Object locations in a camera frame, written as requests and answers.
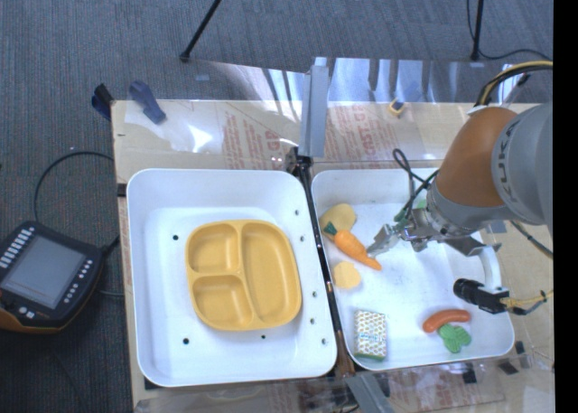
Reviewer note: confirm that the green broccoli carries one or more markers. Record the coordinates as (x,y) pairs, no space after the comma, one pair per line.
(454,339)

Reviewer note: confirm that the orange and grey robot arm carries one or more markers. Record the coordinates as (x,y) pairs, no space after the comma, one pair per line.
(478,162)

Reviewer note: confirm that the yellow divided plate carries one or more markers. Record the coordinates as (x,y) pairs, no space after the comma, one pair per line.
(266,266)

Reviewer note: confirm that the white yellow patterned packet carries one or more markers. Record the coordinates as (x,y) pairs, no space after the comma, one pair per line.
(370,334)

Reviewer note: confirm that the brown cardboard board red print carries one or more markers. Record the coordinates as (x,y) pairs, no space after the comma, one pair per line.
(253,135)

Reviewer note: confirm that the large yellow biscuit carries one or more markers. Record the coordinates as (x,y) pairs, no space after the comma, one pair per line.
(338,213)

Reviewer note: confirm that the black cylinder on white bracket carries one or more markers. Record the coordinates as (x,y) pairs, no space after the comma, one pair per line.
(483,296)

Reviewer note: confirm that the orange carrot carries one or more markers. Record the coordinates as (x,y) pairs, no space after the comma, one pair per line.
(350,244)

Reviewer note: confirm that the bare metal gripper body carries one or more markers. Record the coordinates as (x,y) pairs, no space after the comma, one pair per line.
(422,228)

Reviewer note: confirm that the orange sausage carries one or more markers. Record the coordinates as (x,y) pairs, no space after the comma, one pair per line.
(444,318)

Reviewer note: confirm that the white plastic tray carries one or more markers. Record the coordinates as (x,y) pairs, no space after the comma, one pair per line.
(415,280)
(162,266)

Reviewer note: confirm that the small yellow biscuit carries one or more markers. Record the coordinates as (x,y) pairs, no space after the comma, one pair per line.
(347,275)

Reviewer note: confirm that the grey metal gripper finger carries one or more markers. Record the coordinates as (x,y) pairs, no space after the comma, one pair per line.
(386,232)
(378,247)

